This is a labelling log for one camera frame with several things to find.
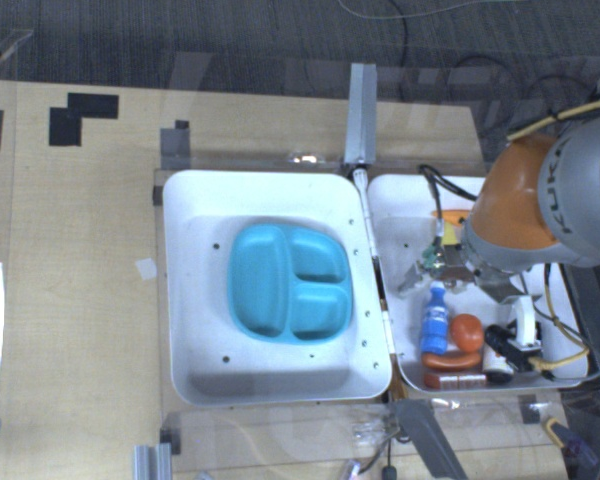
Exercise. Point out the thin black and white rod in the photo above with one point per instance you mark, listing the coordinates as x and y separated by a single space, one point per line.
368 213

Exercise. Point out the red-brown sausage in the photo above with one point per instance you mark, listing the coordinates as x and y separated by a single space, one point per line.
450 361

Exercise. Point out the brown-red rectangular packet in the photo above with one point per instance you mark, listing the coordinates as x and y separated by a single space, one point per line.
455 381

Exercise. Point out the black cylinder on white bracket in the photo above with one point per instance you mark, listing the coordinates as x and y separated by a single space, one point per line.
523 320

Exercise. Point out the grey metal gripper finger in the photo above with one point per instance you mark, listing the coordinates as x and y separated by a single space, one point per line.
414 279

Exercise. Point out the orange carrot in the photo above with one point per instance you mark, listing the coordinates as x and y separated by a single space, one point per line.
452 215

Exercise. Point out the red tomato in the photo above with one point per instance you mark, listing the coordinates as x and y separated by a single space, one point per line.
467 332

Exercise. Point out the blue divided plate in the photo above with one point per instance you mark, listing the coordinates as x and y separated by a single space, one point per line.
260 278

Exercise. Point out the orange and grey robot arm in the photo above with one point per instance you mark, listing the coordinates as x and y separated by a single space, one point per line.
525 203

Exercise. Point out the blue plastic bottle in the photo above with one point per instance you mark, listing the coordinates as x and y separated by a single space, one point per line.
435 318

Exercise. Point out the white plastic tray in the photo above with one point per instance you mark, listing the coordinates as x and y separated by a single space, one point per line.
405 228
205 348

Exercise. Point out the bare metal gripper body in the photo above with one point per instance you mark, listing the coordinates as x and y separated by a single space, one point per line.
459 269

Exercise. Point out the yellow block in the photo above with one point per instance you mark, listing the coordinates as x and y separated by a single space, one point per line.
451 234

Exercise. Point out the dark bottle with white label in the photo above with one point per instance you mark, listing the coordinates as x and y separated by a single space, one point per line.
496 363

